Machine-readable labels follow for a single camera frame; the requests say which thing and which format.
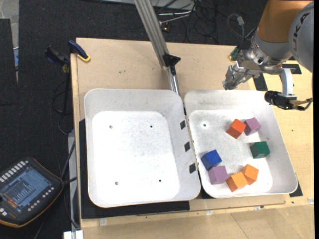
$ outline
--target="table surface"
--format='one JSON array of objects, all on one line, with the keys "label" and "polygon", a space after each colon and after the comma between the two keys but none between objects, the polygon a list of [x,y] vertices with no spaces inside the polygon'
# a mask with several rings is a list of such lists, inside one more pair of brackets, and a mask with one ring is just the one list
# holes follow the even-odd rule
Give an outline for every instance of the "table surface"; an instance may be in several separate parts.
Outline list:
[{"label": "table surface", "polygon": [[[76,41],[91,56],[91,61],[85,63],[71,54],[79,164],[79,121],[85,118],[84,96],[90,89],[169,89],[169,83],[167,72],[160,67],[150,42],[89,38],[77,38]],[[222,81],[231,64],[228,55],[233,46],[183,43],[168,43],[167,46],[172,55],[181,57],[176,72],[182,98],[191,90],[223,89]],[[312,96],[311,73],[303,67],[301,72],[301,75],[293,75],[294,94],[298,100]],[[264,77],[269,90],[281,92],[279,76]],[[255,90],[253,80],[239,85],[238,89]],[[202,199],[199,196],[190,201],[189,212],[81,219],[85,239],[105,238],[106,233],[108,238],[206,238],[211,235],[251,238],[257,234],[258,238],[314,238],[313,106],[305,111],[274,107],[274,113],[301,196],[282,194],[226,199]]]}]

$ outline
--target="bin with colored blocks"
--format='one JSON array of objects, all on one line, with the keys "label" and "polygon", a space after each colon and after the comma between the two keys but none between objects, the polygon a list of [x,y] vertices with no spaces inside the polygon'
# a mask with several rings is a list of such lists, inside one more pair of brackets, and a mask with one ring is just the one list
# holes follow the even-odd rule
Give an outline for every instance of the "bin with colored blocks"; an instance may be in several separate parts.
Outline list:
[{"label": "bin with colored blocks", "polygon": [[242,172],[231,175],[226,180],[226,182],[231,192],[234,192],[235,190],[238,190],[238,189],[242,189],[248,184],[247,179]]},{"label": "bin with colored blocks", "polygon": [[241,171],[245,175],[248,185],[253,184],[257,180],[259,169],[256,167],[247,164]]},{"label": "bin with colored blocks", "polygon": [[221,165],[221,166],[215,166],[212,167],[208,171],[209,179],[211,184],[221,184],[224,183],[229,175],[226,171],[226,167]]},{"label": "bin with colored blocks", "polygon": [[203,155],[201,161],[203,162],[206,170],[209,171],[213,166],[218,166],[222,160],[217,150],[213,150]]},{"label": "bin with colored blocks", "polygon": [[270,153],[268,145],[265,141],[254,143],[253,145],[250,146],[250,150],[253,155],[253,158],[255,159],[264,158]]},{"label": "bin with colored blocks", "polygon": [[260,124],[255,117],[246,120],[244,124],[246,125],[244,130],[246,135],[254,134],[260,129]]},{"label": "bin with colored blocks", "polygon": [[230,125],[226,133],[228,133],[230,136],[237,139],[245,130],[246,125],[242,123],[240,120],[235,119],[233,123]]}]

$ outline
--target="blue block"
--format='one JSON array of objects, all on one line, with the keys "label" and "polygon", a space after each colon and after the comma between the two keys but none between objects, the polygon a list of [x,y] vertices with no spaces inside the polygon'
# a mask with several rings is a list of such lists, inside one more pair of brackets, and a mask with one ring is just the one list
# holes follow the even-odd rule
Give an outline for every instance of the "blue block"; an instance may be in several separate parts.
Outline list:
[{"label": "blue block", "polygon": [[213,166],[218,166],[222,160],[218,155],[217,150],[213,150],[203,155],[201,161],[203,162],[206,170],[209,171]]}]

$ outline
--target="green block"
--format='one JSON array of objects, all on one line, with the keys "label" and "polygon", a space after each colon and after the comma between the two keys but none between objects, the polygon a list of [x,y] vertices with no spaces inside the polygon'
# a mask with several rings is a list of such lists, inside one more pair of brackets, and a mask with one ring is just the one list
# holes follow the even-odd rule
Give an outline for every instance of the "green block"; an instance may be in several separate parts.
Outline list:
[{"label": "green block", "polygon": [[250,146],[250,150],[254,158],[263,158],[270,153],[268,145],[265,141],[254,143]]}]

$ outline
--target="tiled floor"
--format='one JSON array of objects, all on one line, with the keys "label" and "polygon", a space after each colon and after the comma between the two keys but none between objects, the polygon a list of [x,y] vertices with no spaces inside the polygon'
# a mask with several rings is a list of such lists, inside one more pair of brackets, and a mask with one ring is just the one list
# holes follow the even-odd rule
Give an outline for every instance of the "tiled floor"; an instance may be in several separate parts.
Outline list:
[{"label": "tiled floor", "polygon": [[0,0],[0,18],[11,19],[13,46],[19,46],[19,0]]}]

